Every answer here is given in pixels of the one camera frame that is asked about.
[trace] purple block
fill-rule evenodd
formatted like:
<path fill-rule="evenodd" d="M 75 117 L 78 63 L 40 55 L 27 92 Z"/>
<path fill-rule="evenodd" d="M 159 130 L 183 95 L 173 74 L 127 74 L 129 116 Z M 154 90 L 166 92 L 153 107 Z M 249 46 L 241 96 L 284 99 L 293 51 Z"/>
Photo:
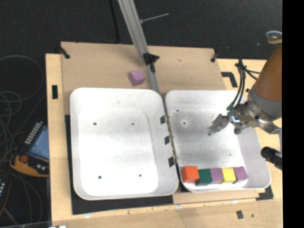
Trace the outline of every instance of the purple block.
<path fill-rule="evenodd" d="M 237 178 L 237 180 L 234 183 L 244 181 L 248 178 L 248 175 L 247 175 L 247 172 L 246 172 L 244 166 L 234 168 L 234 173 Z"/>
<path fill-rule="evenodd" d="M 222 168 L 210 168 L 212 183 L 211 184 L 220 184 L 224 180 L 224 175 Z"/>
<path fill-rule="evenodd" d="M 144 82 L 145 76 L 142 70 L 137 69 L 129 73 L 129 80 L 133 86 L 138 86 Z"/>

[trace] yellow block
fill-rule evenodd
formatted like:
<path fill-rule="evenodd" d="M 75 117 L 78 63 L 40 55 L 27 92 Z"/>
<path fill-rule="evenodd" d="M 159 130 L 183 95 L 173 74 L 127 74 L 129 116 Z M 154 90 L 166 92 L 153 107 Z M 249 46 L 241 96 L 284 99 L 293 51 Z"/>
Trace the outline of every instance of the yellow block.
<path fill-rule="evenodd" d="M 237 180 L 233 168 L 223 168 L 222 171 L 224 181 L 221 184 L 234 183 Z"/>

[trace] cube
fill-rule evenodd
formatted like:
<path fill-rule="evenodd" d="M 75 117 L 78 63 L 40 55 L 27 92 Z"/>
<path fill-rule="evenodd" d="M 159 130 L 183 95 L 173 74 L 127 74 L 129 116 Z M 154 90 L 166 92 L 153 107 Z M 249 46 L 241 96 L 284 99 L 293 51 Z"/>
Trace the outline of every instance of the cube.
<path fill-rule="evenodd" d="M 234 173 L 237 178 L 237 180 L 234 183 L 239 183 L 241 181 L 248 179 L 248 175 L 247 175 L 247 172 L 246 172 L 244 166 L 235 167 Z"/>
<path fill-rule="evenodd" d="M 140 69 L 130 72 L 128 77 L 129 77 L 129 80 L 130 80 L 132 86 L 141 85 L 145 80 L 145 75 L 143 74 L 142 70 L 140 70 Z"/>
<path fill-rule="evenodd" d="M 212 177 L 210 169 L 199 170 L 199 180 L 195 183 L 196 186 L 207 186 L 211 184 Z"/>
<path fill-rule="evenodd" d="M 212 182 L 211 184 L 220 184 L 224 180 L 222 168 L 210 169 Z"/>
<path fill-rule="evenodd" d="M 197 166 L 185 166 L 181 170 L 181 178 L 184 183 L 194 183 L 200 179 Z"/>
<path fill-rule="evenodd" d="M 222 171 L 223 171 L 224 181 L 221 184 L 230 184 L 230 183 L 234 183 L 237 180 L 233 168 L 223 168 Z"/>

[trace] dark green block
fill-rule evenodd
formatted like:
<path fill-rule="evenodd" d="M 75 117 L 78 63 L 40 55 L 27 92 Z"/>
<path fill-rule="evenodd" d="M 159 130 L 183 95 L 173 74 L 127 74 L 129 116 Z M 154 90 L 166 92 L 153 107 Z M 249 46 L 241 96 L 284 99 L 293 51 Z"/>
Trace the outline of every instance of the dark green block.
<path fill-rule="evenodd" d="M 199 170 L 199 180 L 195 183 L 196 186 L 206 186 L 212 182 L 210 169 Z"/>

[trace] copper colored arm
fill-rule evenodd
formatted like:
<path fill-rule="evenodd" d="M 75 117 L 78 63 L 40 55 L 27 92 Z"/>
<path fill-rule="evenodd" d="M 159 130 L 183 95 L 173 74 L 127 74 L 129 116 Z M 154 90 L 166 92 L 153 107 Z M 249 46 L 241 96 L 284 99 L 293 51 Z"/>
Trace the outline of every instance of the copper colored arm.
<path fill-rule="evenodd" d="M 267 100 L 282 101 L 282 46 L 266 61 L 255 83 L 256 93 Z"/>

